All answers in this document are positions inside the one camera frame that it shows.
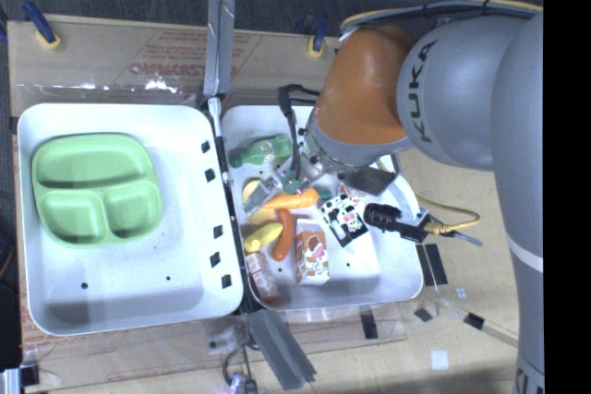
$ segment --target sink basin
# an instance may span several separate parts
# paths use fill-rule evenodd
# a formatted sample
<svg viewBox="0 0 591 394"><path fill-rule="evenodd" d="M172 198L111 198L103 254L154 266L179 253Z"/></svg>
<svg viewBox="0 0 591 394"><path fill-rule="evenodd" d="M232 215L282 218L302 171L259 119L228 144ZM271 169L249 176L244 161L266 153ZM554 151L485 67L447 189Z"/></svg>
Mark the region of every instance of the sink basin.
<svg viewBox="0 0 591 394"><path fill-rule="evenodd" d="M82 185L60 186L64 168L49 160L33 179L39 149L88 134L122 134L141 144L158 176L162 215L151 174L136 155L139 171L127 177L83 175ZM225 316L239 306L244 287L232 225L210 122L201 112L182 105L43 103L18 121L18 155L29 310L42 330L69 336L148 327ZM76 221L83 219L85 245L64 245L48 233L35 182L51 191L41 200L49 228L80 233ZM98 245L106 233L141 237Z"/></svg>

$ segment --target white sink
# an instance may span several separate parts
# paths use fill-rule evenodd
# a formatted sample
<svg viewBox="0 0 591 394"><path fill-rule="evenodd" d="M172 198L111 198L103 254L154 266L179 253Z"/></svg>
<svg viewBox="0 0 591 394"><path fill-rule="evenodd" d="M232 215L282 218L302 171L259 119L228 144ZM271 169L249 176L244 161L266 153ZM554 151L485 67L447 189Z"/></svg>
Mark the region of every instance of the white sink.
<svg viewBox="0 0 591 394"><path fill-rule="evenodd" d="M147 236L119 245L60 245L35 207L33 154L54 137L105 132L129 134L151 155L162 220ZM67 336L147 327L225 316L239 306L244 287L214 138L201 112L39 104L20 117L18 155L29 309L42 330Z"/></svg>

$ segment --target orange sausage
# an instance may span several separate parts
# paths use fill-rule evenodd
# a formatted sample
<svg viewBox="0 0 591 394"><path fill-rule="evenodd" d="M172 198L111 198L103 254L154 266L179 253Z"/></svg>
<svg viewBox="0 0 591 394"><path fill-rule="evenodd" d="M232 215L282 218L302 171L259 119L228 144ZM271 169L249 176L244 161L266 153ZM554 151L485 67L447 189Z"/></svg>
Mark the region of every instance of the orange sausage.
<svg viewBox="0 0 591 394"><path fill-rule="evenodd" d="M271 256L275 261L283 261L294 244L294 219L288 209L277 209L277 218L283 225L283 231L279 235Z"/></svg>

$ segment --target toy carton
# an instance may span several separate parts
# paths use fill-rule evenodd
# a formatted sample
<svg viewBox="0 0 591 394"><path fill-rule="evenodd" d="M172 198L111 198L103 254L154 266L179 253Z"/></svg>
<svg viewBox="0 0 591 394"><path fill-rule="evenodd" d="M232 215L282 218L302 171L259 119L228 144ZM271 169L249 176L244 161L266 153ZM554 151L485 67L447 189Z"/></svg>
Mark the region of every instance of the toy carton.
<svg viewBox="0 0 591 394"><path fill-rule="evenodd" d="M295 227L297 283L321 285L330 278L326 236L314 221L298 219Z"/></svg>

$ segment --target green bottle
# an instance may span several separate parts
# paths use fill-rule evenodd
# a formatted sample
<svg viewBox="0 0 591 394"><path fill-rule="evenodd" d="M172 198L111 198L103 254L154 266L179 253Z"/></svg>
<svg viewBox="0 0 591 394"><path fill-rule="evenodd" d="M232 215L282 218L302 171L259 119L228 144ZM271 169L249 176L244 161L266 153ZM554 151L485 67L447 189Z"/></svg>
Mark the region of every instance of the green bottle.
<svg viewBox="0 0 591 394"><path fill-rule="evenodd" d="M265 164L280 158L287 158L292 154L292 140L287 135L262 139L250 145L242 153L233 153L229 157L230 166L239 168L245 162L250 164Z"/></svg>

